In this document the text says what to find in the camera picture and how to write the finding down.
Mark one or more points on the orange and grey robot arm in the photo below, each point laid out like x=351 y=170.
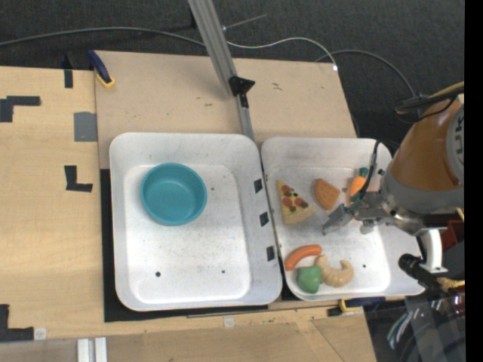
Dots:
x=422 y=157

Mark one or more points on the orange biscuit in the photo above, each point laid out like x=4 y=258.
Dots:
x=326 y=194

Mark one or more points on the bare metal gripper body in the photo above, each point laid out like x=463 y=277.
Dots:
x=388 y=211

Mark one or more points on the orange sausage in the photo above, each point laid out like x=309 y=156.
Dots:
x=302 y=256

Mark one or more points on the green pepper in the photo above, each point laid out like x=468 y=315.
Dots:
x=309 y=278

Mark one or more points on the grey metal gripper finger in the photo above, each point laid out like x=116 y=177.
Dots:
x=366 y=227
x=337 y=219

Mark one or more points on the white plastic tray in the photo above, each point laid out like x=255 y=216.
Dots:
x=339 y=240
x=196 y=240

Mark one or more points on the tan croissant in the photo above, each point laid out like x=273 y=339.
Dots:
x=337 y=273

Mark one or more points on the orange carrot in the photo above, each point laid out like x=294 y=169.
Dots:
x=356 y=185

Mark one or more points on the pale wood board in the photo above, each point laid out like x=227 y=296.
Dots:
x=170 y=100

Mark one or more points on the black cylinder on white bracket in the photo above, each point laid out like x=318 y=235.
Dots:
x=430 y=251

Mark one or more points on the yellow pizza slice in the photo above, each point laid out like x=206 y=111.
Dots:
x=292 y=204

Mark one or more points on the teal bowl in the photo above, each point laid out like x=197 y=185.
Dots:
x=173 y=194

